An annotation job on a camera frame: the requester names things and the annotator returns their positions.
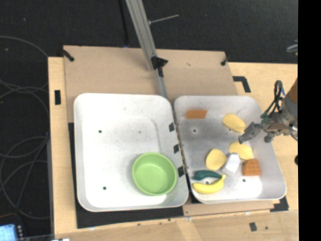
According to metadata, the white plastic tray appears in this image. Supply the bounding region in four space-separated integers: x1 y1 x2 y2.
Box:
173 95 287 205
73 92 190 213

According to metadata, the green bowl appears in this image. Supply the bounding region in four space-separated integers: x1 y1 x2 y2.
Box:
131 152 178 196

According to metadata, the brown cardboard board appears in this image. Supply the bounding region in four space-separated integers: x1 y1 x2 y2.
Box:
62 45 277 217

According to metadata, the white carton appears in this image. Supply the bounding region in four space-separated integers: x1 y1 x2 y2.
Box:
221 153 242 177

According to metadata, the yellow banana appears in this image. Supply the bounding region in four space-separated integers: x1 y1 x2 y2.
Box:
192 174 227 195

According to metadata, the orange rectangular biscuit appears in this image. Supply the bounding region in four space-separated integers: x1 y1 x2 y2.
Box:
186 109 208 120

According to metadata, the orange waffle biscuit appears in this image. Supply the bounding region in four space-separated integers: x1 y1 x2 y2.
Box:
242 158 262 177

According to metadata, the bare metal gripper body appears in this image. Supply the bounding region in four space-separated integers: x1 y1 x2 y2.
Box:
260 111 299 143

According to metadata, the dark green pepper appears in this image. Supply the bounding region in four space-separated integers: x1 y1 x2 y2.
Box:
192 170 223 181

